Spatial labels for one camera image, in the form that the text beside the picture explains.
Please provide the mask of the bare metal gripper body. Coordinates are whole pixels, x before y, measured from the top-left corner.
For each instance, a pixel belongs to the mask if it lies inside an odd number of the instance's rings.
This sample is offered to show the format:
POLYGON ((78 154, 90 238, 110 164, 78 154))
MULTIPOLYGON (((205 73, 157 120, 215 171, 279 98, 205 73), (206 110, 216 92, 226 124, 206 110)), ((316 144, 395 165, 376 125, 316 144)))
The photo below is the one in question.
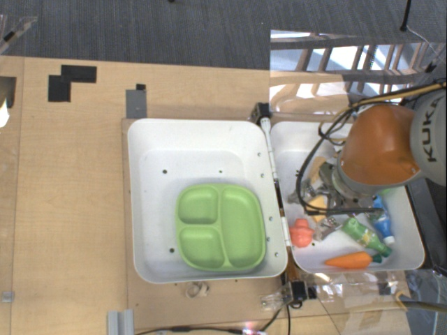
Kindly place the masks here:
POLYGON ((311 210, 345 210, 346 198, 336 189, 332 176, 335 166, 327 161, 313 161, 304 180, 304 186, 312 186, 312 199, 305 202, 311 210))

